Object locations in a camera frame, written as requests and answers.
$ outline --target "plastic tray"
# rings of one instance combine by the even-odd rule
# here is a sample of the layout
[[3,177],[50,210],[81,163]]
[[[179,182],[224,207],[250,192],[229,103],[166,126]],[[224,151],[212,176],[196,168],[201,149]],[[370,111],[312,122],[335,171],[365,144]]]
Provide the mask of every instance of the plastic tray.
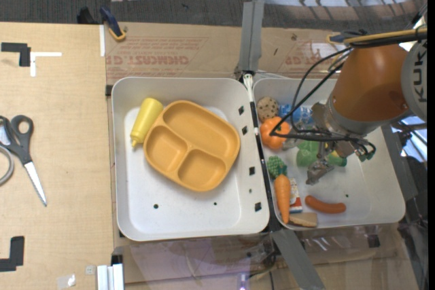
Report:
[[[273,97],[279,104],[291,103],[299,85],[299,79],[264,78],[254,84],[256,101],[264,96]],[[298,100],[314,87],[319,80],[308,79],[302,85]],[[320,101],[324,103],[334,87],[335,81],[328,80],[312,97],[305,107]],[[297,167],[297,149],[272,151],[263,147],[265,160],[278,155],[288,166],[288,177],[293,177],[298,185],[304,211],[313,211],[304,204],[307,195],[326,202],[344,202],[347,210],[341,214],[317,213],[317,228],[336,228],[351,225],[393,223],[401,220],[405,213],[402,192],[389,156],[382,130],[371,132],[367,139],[377,147],[371,160],[360,162],[355,154],[347,158],[346,167],[336,167],[326,173],[315,185],[307,185],[307,168]],[[273,197],[275,212],[281,224],[293,230],[307,228],[286,225],[282,222],[279,209]]]
[[240,149],[236,129],[206,108],[176,101],[158,116],[143,150],[154,169],[197,192],[216,188]]
[[[133,149],[130,131],[144,98],[165,107],[191,101],[231,124],[240,151],[224,180],[194,192],[168,180]],[[126,77],[112,90],[116,209],[120,231],[136,241],[261,232],[269,210],[249,98],[233,79]]]

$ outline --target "sausage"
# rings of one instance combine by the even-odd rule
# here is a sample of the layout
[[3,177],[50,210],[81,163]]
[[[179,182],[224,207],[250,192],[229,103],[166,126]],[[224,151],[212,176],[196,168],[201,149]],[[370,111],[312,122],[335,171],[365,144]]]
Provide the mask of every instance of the sausage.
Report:
[[346,204],[339,203],[326,203],[318,200],[314,196],[308,195],[305,197],[305,204],[315,211],[319,211],[327,214],[339,214],[346,211]]

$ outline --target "carrot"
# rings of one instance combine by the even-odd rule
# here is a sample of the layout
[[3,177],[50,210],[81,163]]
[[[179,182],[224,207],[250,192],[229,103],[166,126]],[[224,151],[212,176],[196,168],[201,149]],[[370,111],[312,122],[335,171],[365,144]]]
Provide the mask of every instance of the carrot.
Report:
[[290,180],[284,174],[280,174],[275,179],[273,186],[281,218],[284,223],[288,223],[290,216]]
[[339,214],[346,211],[346,204],[342,202],[326,203],[310,195],[305,197],[305,204],[316,211],[321,211],[322,213],[327,214]]

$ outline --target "yellow cable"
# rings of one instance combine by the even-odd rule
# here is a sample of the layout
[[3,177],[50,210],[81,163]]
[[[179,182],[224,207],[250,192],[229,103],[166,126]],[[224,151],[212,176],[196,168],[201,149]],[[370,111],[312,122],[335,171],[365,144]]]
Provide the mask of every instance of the yellow cable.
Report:
[[385,39],[388,37],[398,37],[403,35],[412,35],[418,33],[427,33],[427,28],[420,29],[408,29],[406,31],[397,31],[397,32],[389,32],[389,33],[380,33],[380,34],[372,34],[372,35],[361,35],[360,37],[350,37],[345,39],[343,43],[357,43],[361,41],[370,41],[376,39]]

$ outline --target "orange divided plate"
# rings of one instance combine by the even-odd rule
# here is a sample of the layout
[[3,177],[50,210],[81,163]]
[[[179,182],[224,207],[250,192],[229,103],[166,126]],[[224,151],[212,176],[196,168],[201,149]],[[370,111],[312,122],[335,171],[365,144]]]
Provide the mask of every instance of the orange divided plate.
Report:
[[164,108],[150,128],[143,150],[150,165],[170,180],[197,192],[217,187],[240,150],[235,128],[190,101]]

